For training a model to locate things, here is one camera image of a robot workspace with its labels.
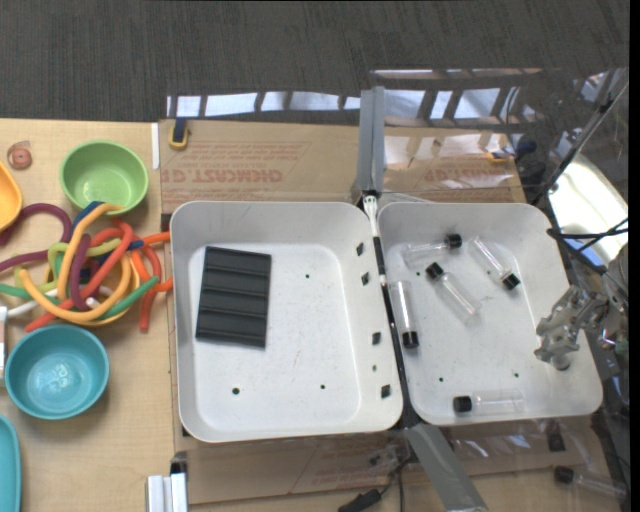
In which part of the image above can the red foam rope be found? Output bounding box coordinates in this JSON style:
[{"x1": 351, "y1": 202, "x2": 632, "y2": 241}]
[{"x1": 23, "y1": 218, "x2": 136, "y2": 334}]

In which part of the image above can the green foam rope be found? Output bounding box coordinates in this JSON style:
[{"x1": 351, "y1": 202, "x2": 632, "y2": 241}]
[{"x1": 0, "y1": 276, "x2": 161, "y2": 322}]

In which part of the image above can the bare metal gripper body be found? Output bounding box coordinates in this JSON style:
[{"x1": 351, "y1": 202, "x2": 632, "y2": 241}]
[{"x1": 562, "y1": 286, "x2": 611, "y2": 332}]

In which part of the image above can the white plastic tray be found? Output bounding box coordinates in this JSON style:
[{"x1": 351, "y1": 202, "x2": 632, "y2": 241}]
[
  {"x1": 169, "y1": 200, "x2": 404, "y2": 444},
  {"x1": 375, "y1": 201, "x2": 604, "y2": 427}
]

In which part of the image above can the orange plate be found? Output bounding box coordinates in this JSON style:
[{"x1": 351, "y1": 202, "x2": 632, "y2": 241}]
[{"x1": 0, "y1": 159, "x2": 24, "y2": 232}]

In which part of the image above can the white foam rope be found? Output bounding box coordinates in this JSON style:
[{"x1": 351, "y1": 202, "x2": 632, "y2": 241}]
[{"x1": 5, "y1": 284, "x2": 102, "y2": 318}]

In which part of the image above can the teal plate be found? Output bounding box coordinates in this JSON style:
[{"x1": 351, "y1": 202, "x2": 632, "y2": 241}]
[{"x1": 0, "y1": 413, "x2": 23, "y2": 512}]

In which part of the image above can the green bowl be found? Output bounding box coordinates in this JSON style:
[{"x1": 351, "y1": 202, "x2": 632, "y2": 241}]
[{"x1": 58, "y1": 140, "x2": 150, "y2": 217}]

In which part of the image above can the blue foam rope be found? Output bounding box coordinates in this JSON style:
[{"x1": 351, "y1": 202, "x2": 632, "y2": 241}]
[{"x1": 73, "y1": 200, "x2": 146, "y2": 251}]

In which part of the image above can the brown cardboard board red print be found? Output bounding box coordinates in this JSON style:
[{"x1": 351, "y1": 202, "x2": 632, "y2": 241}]
[{"x1": 158, "y1": 118, "x2": 614, "y2": 506}]

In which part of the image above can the teal bowl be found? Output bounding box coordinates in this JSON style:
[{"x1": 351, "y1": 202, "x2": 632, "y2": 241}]
[{"x1": 3, "y1": 323, "x2": 111, "y2": 421}]

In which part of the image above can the clear vial with black cap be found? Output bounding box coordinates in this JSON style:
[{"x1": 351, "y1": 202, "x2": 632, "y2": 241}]
[
  {"x1": 425, "y1": 261, "x2": 483, "y2": 324},
  {"x1": 388, "y1": 279, "x2": 420, "y2": 350},
  {"x1": 452, "y1": 389, "x2": 525, "y2": 415},
  {"x1": 553, "y1": 465, "x2": 626, "y2": 499},
  {"x1": 467, "y1": 237, "x2": 522, "y2": 292},
  {"x1": 402, "y1": 233, "x2": 463, "y2": 266}
]

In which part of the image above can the orange foam rope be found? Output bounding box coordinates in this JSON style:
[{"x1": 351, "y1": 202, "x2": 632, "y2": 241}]
[{"x1": 130, "y1": 231, "x2": 174, "y2": 332}]

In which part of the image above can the yellow foam rope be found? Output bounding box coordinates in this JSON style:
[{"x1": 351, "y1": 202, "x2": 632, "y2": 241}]
[{"x1": 17, "y1": 202, "x2": 137, "y2": 324}]

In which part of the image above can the thin black and white rod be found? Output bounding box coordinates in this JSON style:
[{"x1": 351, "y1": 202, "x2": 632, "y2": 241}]
[{"x1": 362, "y1": 195, "x2": 412, "y2": 427}]

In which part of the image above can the maroon foam rope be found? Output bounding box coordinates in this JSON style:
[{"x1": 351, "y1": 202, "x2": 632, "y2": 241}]
[{"x1": 0, "y1": 202, "x2": 92, "y2": 312}]

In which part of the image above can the black ribbed plastic holder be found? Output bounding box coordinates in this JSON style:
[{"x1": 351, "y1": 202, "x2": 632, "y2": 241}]
[{"x1": 194, "y1": 245, "x2": 273, "y2": 350}]

